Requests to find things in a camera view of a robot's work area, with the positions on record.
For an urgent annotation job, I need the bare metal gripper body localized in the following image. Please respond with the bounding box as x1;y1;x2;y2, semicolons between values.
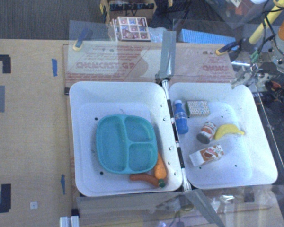
248;54;284;79

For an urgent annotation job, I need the brown cardboard board, red print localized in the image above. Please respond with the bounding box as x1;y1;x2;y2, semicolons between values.
62;42;284;222

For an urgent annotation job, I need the green and white patterned box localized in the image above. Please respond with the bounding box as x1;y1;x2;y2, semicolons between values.
185;100;211;118

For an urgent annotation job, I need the yellow banana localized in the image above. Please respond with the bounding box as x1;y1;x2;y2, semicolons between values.
213;123;246;141

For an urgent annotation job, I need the blue foam block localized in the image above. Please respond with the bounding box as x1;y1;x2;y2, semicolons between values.
178;28;237;45

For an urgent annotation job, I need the orange and white can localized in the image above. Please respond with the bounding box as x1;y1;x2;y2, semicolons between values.
196;121;217;145

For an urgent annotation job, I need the blue bottle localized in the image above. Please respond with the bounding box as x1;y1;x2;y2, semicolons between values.
173;99;189;135

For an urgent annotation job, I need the white plastic tray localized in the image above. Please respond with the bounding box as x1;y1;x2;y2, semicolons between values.
69;80;184;197
168;82;279;190

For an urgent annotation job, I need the white and orange carton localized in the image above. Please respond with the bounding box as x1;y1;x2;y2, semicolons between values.
189;144;225;167

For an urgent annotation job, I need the orange carrot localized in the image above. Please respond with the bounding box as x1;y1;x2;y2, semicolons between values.
154;152;168;189

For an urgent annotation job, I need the patterned tile game box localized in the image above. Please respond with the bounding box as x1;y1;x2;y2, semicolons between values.
111;16;151;42

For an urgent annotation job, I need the orange-brown sausage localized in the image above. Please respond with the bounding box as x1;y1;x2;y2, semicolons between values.
129;173;160;187

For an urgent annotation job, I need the teal divided plate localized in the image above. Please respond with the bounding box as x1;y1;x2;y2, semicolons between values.
95;114;159;175

